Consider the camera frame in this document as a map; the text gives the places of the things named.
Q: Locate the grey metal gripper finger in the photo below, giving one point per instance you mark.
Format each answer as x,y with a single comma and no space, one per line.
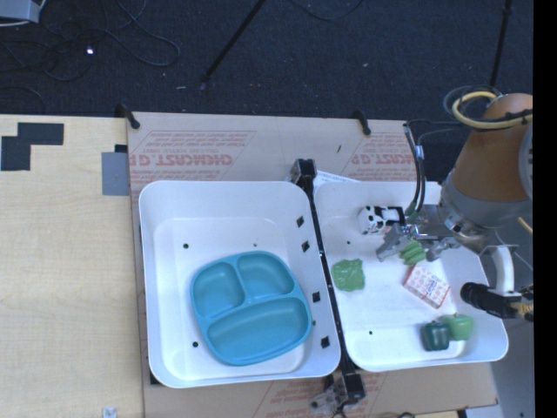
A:
440,249
390,244

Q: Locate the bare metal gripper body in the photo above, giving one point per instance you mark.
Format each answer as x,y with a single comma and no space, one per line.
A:
435,224

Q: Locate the green pea pod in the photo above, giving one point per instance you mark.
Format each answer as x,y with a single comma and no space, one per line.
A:
412,252

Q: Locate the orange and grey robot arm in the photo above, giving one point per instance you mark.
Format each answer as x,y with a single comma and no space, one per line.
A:
491,159

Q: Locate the white and red packet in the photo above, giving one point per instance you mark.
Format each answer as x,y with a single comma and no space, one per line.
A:
426,285

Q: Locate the green lettuce leaf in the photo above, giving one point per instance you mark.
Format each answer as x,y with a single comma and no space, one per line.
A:
348,274

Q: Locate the thin black rod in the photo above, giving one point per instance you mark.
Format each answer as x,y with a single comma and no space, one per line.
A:
324,259

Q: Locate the white plastic tray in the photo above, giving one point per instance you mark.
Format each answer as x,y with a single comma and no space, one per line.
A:
174,277
383,312

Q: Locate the light green bell pepper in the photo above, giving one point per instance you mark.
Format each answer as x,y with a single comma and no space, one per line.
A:
460,325

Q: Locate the dark green bell pepper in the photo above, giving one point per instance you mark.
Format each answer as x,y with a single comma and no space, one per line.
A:
435,337

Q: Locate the blue divided plate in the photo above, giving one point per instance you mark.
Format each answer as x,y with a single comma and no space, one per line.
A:
250,309

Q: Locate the brown cardboard board red print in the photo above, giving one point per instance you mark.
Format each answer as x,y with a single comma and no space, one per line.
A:
243,146

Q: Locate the black cylinder on white bracket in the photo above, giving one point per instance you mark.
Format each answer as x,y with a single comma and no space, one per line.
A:
487,298

